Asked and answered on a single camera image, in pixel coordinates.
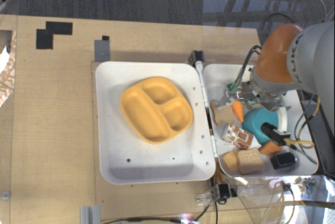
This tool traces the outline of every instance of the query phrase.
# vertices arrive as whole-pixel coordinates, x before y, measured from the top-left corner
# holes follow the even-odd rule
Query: orange plate
[[[163,77],[145,79],[125,90],[120,106],[133,130],[150,144],[172,139],[193,121],[183,94]]]

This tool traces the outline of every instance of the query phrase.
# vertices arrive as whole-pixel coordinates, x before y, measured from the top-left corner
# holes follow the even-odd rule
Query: orange carrot
[[[231,106],[232,110],[234,111],[236,117],[240,122],[244,121],[243,117],[243,106],[240,101],[235,101],[234,104]]]

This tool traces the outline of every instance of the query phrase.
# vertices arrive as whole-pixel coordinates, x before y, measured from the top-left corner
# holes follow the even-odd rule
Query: wooden surface
[[[54,35],[53,50],[36,50],[36,29],[45,29],[47,20],[72,22],[73,35]],[[80,207],[100,203],[95,189],[91,62],[94,40],[102,35],[110,36],[111,59],[119,61],[185,62],[192,50],[241,61],[258,43],[251,29],[20,16],[12,224],[80,223]],[[207,186],[206,182],[110,186],[115,204],[102,206],[102,212],[109,211],[105,217],[124,217],[144,206],[151,215],[188,208],[201,211],[194,208],[193,195]],[[176,199],[185,200],[175,203]],[[224,209],[242,210],[243,205],[238,198],[230,199]],[[250,223],[242,211],[238,216],[245,215],[245,223]],[[234,221],[221,219],[220,223]]]

